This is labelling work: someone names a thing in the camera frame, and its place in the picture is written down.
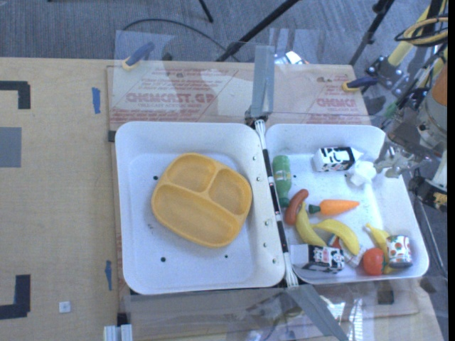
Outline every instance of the yellow banana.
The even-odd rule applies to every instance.
[[[311,227],[308,212],[305,210],[305,202],[301,204],[300,211],[296,216],[296,230],[306,244],[316,245],[318,247],[327,246],[326,242]]]
[[[330,232],[338,236],[343,240],[343,243],[352,254],[357,255],[360,251],[360,244],[358,242],[357,235],[348,225],[343,224],[338,220],[326,219],[319,222],[318,224],[312,225],[312,227]]]
[[[389,266],[389,251],[387,249],[386,240],[390,236],[390,234],[383,229],[378,229],[377,227],[372,226],[370,223],[367,223],[365,226],[370,230],[375,245],[384,252],[384,259],[387,265],[384,267],[383,273],[384,274],[392,273],[393,268],[390,268]]]

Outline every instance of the tin can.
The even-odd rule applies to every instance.
[[[393,235],[386,239],[390,268],[403,269],[412,265],[410,238]]]

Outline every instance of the tomato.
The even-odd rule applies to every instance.
[[[385,266],[384,252],[378,247],[368,249],[363,255],[362,266],[366,274],[380,276]]]

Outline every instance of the plastic bottle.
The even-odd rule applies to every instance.
[[[288,192],[291,189],[291,166],[287,156],[276,156],[272,162],[273,178],[277,189],[279,206],[289,206]]]

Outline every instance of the orange carrot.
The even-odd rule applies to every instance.
[[[322,200],[319,206],[309,205],[308,212],[322,215],[337,215],[359,206],[360,202],[351,200]]]

